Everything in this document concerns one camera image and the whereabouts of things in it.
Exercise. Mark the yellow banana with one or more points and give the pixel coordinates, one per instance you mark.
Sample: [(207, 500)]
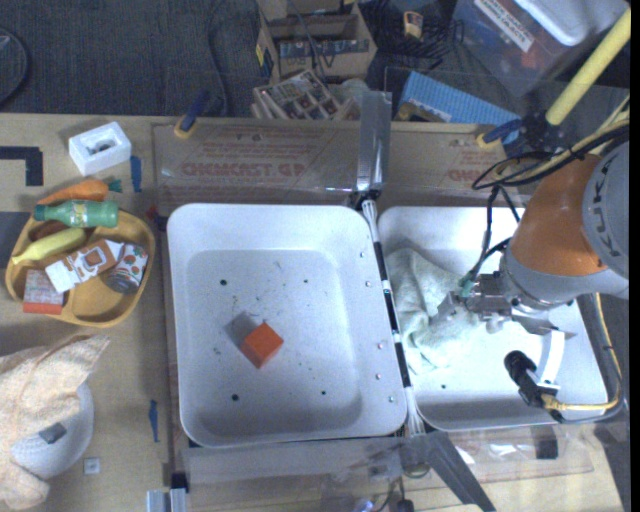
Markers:
[(50, 245)]

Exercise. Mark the white plastic tray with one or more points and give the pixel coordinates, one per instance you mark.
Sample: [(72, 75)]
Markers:
[(280, 310), (500, 380)]

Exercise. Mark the pale orange towel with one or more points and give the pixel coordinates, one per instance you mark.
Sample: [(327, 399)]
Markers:
[(40, 370)]

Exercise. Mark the wooden compartment box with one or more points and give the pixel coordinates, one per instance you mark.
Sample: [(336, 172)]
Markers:
[(295, 97)]

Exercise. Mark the small white square tile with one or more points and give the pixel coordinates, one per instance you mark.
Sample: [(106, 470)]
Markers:
[(92, 466)]

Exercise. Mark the small printed can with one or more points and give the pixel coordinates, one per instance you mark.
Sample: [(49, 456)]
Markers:
[(129, 270)]

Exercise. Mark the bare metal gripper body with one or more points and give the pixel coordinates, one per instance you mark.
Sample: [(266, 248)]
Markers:
[(487, 297)]

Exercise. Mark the black cylinder on white bracket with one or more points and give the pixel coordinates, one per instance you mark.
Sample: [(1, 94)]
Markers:
[(522, 372)]

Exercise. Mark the brown cardboard box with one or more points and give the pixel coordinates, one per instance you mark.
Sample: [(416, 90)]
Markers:
[(320, 35)]

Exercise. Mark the white foam box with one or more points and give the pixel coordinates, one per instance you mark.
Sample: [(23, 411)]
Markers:
[(100, 150)]

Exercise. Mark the pale green cloth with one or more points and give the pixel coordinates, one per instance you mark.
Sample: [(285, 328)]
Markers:
[(417, 305)]

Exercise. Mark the white and brown carton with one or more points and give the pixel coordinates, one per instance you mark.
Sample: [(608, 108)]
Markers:
[(82, 265)]

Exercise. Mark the orange and white packet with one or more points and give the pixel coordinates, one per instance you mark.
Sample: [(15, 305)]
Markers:
[(41, 295)]

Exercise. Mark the white bowl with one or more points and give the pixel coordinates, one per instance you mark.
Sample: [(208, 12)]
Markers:
[(70, 450)]

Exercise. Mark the orange cube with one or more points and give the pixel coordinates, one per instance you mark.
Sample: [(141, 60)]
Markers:
[(261, 344)]

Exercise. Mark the green bottle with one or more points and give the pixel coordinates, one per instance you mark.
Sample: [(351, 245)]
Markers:
[(75, 213)]

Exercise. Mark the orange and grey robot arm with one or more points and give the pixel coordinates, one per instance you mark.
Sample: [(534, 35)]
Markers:
[(555, 235)]

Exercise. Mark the orange carrot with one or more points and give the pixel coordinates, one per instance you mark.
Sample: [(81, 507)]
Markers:
[(80, 190)]

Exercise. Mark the yellow divided plate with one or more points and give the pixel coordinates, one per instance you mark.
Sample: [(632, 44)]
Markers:
[(95, 305)]

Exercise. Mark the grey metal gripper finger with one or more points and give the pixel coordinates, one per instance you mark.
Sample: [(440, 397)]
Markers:
[(450, 306), (492, 324)]

